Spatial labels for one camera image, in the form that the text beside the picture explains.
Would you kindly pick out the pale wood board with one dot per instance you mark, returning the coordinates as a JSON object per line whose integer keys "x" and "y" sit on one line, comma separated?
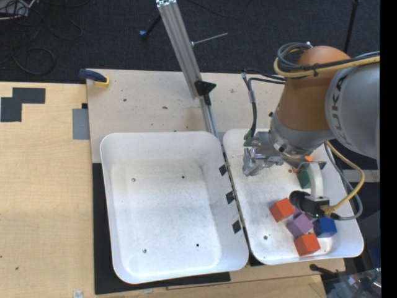
{"x": 145, "y": 104}

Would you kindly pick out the blue cube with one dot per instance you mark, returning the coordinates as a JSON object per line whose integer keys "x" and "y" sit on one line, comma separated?
{"x": 325, "y": 227}

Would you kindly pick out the purple cube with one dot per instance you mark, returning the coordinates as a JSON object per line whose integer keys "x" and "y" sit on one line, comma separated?
{"x": 299, "y": 225}

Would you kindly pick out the thin black and white rod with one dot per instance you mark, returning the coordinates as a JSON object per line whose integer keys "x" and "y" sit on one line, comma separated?
{"x": 231, "y": 178}

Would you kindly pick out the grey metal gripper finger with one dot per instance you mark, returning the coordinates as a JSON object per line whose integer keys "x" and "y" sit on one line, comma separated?
{"x": 248, "y": 163}
{"x": 262, "y": 165}

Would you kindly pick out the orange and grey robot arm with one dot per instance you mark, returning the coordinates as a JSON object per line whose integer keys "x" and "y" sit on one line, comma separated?
{"x": 310, "y": 98}

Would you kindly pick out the white plastic tray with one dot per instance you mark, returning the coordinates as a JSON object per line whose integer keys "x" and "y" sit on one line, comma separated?
{"x": 167, "y": 206}
{"x": 263, "y": 203}

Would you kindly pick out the orange cube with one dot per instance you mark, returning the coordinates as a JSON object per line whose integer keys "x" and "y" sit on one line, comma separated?
{"x": 281, "y": 209}
{"x": 308, "y": 158}
{"x": 307, "y": 244}

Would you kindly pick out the green cube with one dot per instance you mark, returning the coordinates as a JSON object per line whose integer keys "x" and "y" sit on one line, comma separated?
{"x": 304, "y": 179}

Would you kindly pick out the black cylinder on white bracket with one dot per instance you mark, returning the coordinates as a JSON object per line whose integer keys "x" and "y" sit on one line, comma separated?
{"x": 316, "y": 182}

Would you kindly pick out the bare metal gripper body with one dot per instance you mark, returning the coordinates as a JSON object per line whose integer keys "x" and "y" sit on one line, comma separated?
{"x": 266, "y": 144}

